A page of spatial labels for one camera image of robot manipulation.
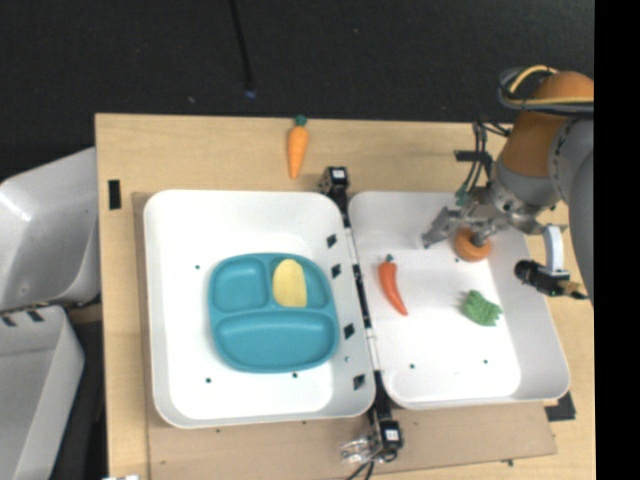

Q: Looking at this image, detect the orange doughnut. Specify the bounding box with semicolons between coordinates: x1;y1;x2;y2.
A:
453;226;494;263

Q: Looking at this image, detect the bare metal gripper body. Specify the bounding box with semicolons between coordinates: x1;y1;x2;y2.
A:
433;187;545;235

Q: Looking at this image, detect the blue divided plate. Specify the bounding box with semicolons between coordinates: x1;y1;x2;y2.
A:
207;252;341;375

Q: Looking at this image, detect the black cylinder on white bracket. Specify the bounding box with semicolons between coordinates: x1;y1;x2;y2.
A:
514;223;576;298

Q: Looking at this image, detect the thick orange carrot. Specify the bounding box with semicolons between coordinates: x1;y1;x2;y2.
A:
286;113;311;181

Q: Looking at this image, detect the green broccoli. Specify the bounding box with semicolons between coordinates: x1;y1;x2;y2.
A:
460;289;504;328

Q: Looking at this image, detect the yellow oval toy food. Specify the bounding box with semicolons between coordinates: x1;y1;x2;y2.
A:
271;258;309;309

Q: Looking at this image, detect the black block with thin wires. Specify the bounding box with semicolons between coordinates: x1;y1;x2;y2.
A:
368;416;405;458
318;165;351;198

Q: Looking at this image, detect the white plastic tray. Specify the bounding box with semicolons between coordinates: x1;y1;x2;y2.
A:
142;188;378;430
346;190;572;412

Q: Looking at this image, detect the slim curved orange carrot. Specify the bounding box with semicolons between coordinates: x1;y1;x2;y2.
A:
377;253;410;318

